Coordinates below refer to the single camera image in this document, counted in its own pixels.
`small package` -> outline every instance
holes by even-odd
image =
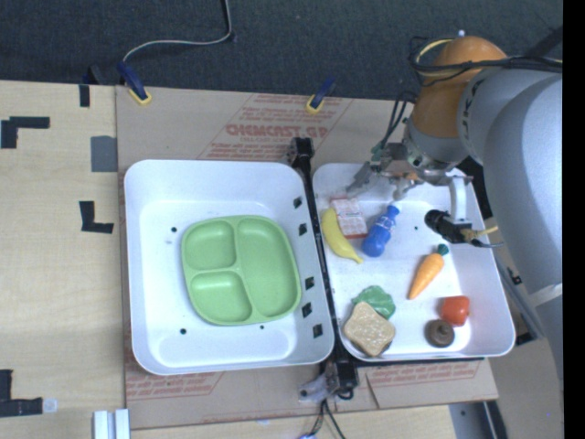
[[[337,213],[339,229],[348,239],[365,238],[367,225],[357,198],[336,198],[331,206]]]

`carrot top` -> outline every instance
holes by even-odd
[[[437,246],[437,253],[439,255],[447,255],[449,253],[449,247],[445,244],[439,244],[439,246]]]

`cardboard surface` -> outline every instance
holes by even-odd
[[[128,314],[123,176],[143,159],[284,161],[297,136],[313,138],[314,170],[326,163],[364,162],[386,132],[393,102],[331,98],[319,114],[310,115],[303,96],[149,92],[152,102],[140,106],[126,88],[116,87],[126,407],[133,429],[315,414],[317,406],[299,402],[297,391],[318,375],[318,366],[170,377],[138,366]],[[391,141],[401,132],[397,129]],[[335,401],[337,412],[497,398],[487,360],[367,367],[359,377],[354,398]]]

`white tray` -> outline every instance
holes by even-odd
[[[317,169],[313,184],[320,214],[329,207],[331,198],[343,194],[361,166],[328,164]],[[393,191],[394,186],[380,179],[367,193],[358,196],[368,227],[386,210]],[[481,230],[484,224],[472,185],[468,185],[465,191],[466,217],[472,221],[474,229]],[[381,286],[392,296],[397,307],[390,318],[397,329],[396,337],[380,357],[373,359],[364,355],[340,330],[346,349],[367,362],[504,355],[514,346],[516,334],[492,251],[468,244],[449,244],[424,223],[424,216],[430,209],[451,210],[449,189],[427,184],[418,186],[397,205],[400,208],[397,227],[380,257],[366,256],[360,250],[362,240],[351,240],[357,253],[364,258],[364,262],[358,264],[338,257],[324,242],[340,329],[351,313],[351,299],[370,285]],[[444,268],[422,294],[408,300],[410,282],[421,258],[433,252],[441,242],[450,249],[445,256]],[[471,314],[463,327],[455,328],[452,345],[434,348],[424,337],[424,326],[427,321],[439,318],[443,297],[457,294],[470,297]]]
[[[329,355],[335,337],[323,276],[303,181],[292,168],[146,160],[130,167],[124,193],[132,346],[146,370],[169,375],[268,368],[315,364]],[[244,214],[274,220],[286,232],[301,278],[301,303],[271,322],[215,326],[189,301],[181,236],[200,220]]]

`white cable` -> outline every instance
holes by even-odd
[[[137,47],[133,48],[132,50],[130,50],[124,56],[124,58],[122,59],[122,62],[125,63],[126,60],[128,60],[128,58],[131,57],[131,55],[138,52],[139,50],[142,50],[143,48],[147,48],[147,47],[154,46],[154,45],[180,44],[180,45],[184,45],[184,46],[212,46],[214,44],[219,44],[219,43],[227,40],[228,38],[231,37],[231,12],[229,11],[229,0],[223,0],[223,1],[225,4],[225,9],[226,9],[226,18],[228,20],[228,32],[223,37],[220,37],[219,39],[215,39],[215,40],[202,41],[202,42],[189,41],[189,40],[173,40],[173,39],[152,40],[149,42],[145,42],[144,44],[141,44],[140,46],[137,46]]]

